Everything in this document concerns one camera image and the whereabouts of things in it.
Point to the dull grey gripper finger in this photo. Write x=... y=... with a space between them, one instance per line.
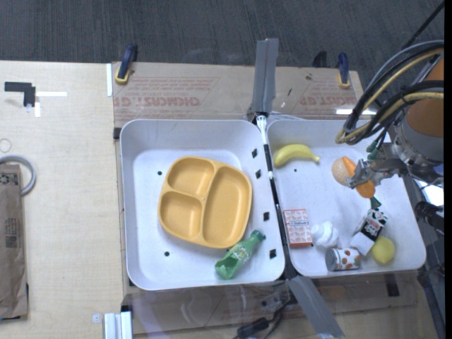
x=377 y=178
x=359 y=173

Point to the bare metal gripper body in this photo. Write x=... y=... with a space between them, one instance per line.
x=395 y=162

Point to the orange carrot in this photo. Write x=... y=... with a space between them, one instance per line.
x=366 y=190

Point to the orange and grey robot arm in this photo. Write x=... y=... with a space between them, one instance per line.
x=423 y=113

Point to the beige bread roll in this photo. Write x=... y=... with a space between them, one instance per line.
x=339 y=171

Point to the white plastic tray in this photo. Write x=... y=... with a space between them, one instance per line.
x=332 y=200
x=148 y=224

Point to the black and white milk carton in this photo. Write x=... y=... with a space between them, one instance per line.
x=370 y=229

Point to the yellow banana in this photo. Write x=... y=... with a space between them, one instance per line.
x=291 y=152

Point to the yellow lemon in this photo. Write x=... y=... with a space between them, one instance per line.
x=383 y=250

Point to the orange and white carton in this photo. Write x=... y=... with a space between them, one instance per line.
x=297 y=229

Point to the small can with orange print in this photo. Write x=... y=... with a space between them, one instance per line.
x=344 y=259

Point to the thin black and white rod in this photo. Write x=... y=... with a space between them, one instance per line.
x=271 y=169

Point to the yellow divided plate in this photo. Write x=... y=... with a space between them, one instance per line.
x=222 y=203

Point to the green plastic bottle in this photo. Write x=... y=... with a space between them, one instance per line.
x=238 y=254

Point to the brown cardboard board, red print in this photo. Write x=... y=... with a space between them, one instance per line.
x=183 y=94

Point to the brown paper bag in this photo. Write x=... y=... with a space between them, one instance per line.
x=12 y=242

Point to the black cylinder on white bracket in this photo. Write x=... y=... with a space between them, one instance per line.
x=429 y=213

